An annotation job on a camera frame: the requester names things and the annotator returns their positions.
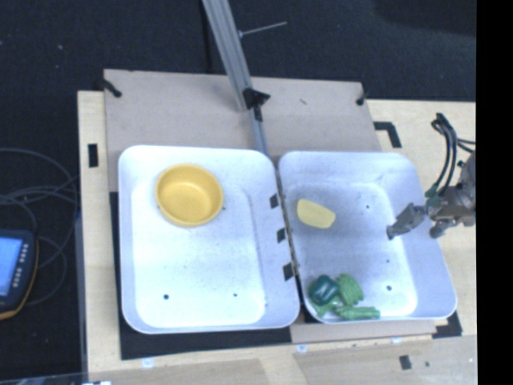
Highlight green ribbed vegetable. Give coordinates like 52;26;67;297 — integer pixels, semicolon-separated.
335;273;365;306

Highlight yellow wedge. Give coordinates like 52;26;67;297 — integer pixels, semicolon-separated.
296;198;337;229

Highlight light green pea pod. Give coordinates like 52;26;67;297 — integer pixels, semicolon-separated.
308;294;341;318

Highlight white plastic tray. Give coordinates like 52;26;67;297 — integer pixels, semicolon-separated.
277;150;458;326
117;144;301;335

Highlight yellow bowl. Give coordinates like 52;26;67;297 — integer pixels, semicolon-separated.
154;164;224;229

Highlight brown flat board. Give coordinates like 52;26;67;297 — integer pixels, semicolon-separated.
103;69;438;345

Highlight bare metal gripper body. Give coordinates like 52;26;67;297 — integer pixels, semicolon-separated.
426;152;477;228

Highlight dark green bell pepper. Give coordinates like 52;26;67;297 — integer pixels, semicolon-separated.
307;274;341;306

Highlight green long vegetable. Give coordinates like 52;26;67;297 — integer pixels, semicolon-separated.
334;305;382;321

